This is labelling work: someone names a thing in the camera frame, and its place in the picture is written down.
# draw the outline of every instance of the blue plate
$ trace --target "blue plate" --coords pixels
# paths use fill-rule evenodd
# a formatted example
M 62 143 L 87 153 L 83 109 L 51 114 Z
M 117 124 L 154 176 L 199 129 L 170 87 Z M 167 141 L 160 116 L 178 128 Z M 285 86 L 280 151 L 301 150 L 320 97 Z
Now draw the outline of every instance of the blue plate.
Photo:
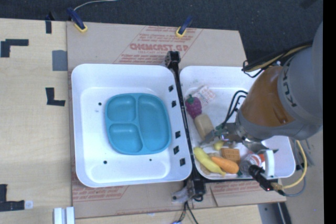
M 168 112 L 152 94 L 125 93 L 111 97 L 105 106 L 107 134 L 112 147 L 122 154 L 154 154 L 171 142 Z

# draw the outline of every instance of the orange carrot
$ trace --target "orange carrot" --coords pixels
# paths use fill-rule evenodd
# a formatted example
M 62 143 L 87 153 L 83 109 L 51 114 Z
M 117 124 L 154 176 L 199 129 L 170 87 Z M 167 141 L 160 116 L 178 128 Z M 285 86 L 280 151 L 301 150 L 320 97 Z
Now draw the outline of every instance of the orange carrot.
M 238 164 L 229 159 L 213 156 L 211 157 L 211 160 L 229 174 L 237 174 L 239 171 Z

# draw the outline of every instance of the white tray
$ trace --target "white tray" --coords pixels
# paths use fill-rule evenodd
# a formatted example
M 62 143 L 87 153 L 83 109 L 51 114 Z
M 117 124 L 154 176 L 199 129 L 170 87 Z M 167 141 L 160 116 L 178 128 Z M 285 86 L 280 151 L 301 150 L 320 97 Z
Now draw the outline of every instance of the white tray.
M 84 185 L 172 182 L 189 176 L 190 152 L 174 76 L 169 69 L 153 65 L 84 64 L 73 70 L 71 83 L 76 173 Z M 122 93 L 149 93 L 164 102 L 172 129 L 167 149 L 157 154 L 125 155 L 111 147 L 104 105 L 110 97 Z
M 208 88 L 215 93 L 215 99 L 209 102 L 208 105 L 203 106 L 203 113 L 209 116 L 213 126 L 216 127 L 223 122 L 234 93 L 238 90 L 248 91 L 255 79 L 244 74 L 242 69 L 238 67 L 189 66 L 181 71 L 180 81 L 184 97 L 187 97 L 190 93 L 202 86 L 208 86 Z M 234 113 L 228 122 L 234 122 L 235 116 L 236 114 Z M 198 134 L 193 119 L 188 114 L 187 122 L 191 143 L 194 148 L 199 146 L 201 137 Z M 264 140 L 263 144 L 270 149 L 279 149 L 279 151 L 274 154 L 275 178 L 291 176 L 295 171 L 295 159 L 289 139 L 284 136 L 275 136 Z M 248 154 L 248 149 L 241 143 L 237 145 L 237 148 L 240 150 L 241 159 L 243 159 Z M 212 145 L 204 147 L 203 149 L 207 153 L 216 152 Z M 224 178 L 222 175 L 215 173 L 206 175 L 201 171 L 198 161 L 196 161 L 196 167 L 202 176 L 211 180 L 243 178 L 233 174 L 226 174 Z

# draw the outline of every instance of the beige cylindrical object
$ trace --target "beige cylindrical object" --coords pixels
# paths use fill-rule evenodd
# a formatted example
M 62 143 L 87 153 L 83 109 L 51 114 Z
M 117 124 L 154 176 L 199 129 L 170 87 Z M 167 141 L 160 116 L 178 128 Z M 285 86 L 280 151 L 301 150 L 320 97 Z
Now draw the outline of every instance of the beige cylindrical object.
M 212 122 L 207 114 L 200 114 L 194 119 L 194 123 L 202 139 L 214 129 Z

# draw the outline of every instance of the light wood surface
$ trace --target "light wood surface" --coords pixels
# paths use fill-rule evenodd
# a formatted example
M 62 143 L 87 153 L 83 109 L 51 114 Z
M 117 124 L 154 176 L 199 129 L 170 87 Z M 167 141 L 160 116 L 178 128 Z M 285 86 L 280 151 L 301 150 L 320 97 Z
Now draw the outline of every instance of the light wood surface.
M 67 50 L 66 23 L 0 19 L 0 40 L 29 39 L 0 58 L 0 184 L 7 200 L 32 200 L 33 209 L 0 212 L 0 223 L 52 223 L 52 210 L 71 204 L 68 72 L 53 71 L 52 51 Z M 46 87 L 65 106 L 47 105 Z M 261 224 L 257 205 L 197 209 L 199 223 Z M 172 223 L 181 212 L 77 219 L 76 223 Z M 184 224 L 193 223 L 188 214 Z

